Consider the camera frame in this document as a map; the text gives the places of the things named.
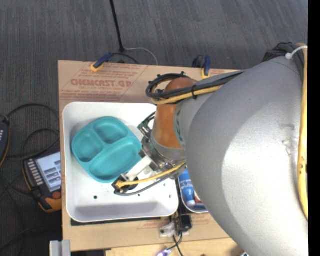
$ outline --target white container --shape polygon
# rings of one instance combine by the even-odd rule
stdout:
[[[73,220],[88,223],[156,218],[170,216],[178,209],[179,197],[174,180],[167,179],[137,195],[115,195],[111,184],[100,183],[90,177],[71,150],[75,134],[102,117],[119,119],[141,141],[143,135],[137,126],[155,110],[156,106],[148,103],[73,102],[64,108],[66,210]],[[141,180],[149,175],[142,172],[138,177]],[[141,190],[151,182],[139,184],[130,192]]]

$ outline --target white cable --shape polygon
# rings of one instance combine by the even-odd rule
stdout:
[[[297,49],[295,49],[293,52],[288,52],[285,57],[288,59],[288,60],[291,60],[292,57],[294,56],[294,54],[297,52],[297,51],[300,51],[302,49],[308,49],[308,46],[304,45],[304,46],[300,46],[298,47]]]
[[[156,56],[155,56],[151,51],[149,51],[148,49],[141,48],[141,47],[138,47],[138,48],[129,48],[129,49],[127,49],[127,48],[124,47],[124,49],[125,49],[126,51],[134,51],[134,50],[143,50],[143,51],[146,51],[146,52],[148,52],[149,54],[151,54],[152,57],[155,59],[156,65],[157,65],[157,66],[159,65]]]

